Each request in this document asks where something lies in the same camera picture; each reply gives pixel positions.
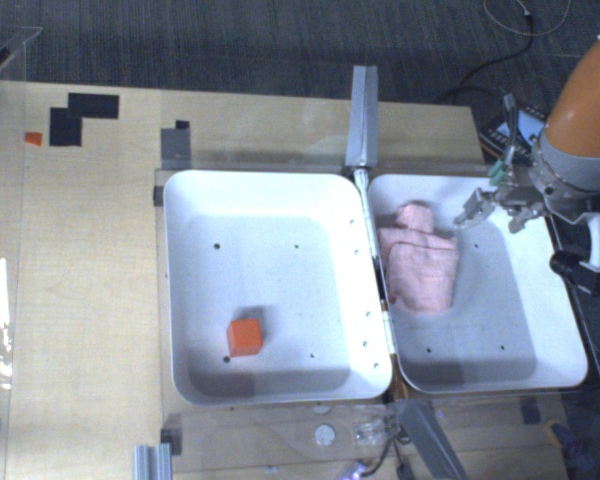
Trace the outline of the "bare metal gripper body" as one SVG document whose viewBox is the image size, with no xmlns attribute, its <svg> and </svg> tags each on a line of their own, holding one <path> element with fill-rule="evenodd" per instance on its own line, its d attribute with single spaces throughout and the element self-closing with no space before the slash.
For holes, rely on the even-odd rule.
<svg viewBox="0 0 600 480">
<path fill-rule="evenodd" d="M 493 169 L 493 185 L 494 200 L 510 214 L 551 214 L 561 178 L 543 166 L 500 166 Z"/>
</svg>

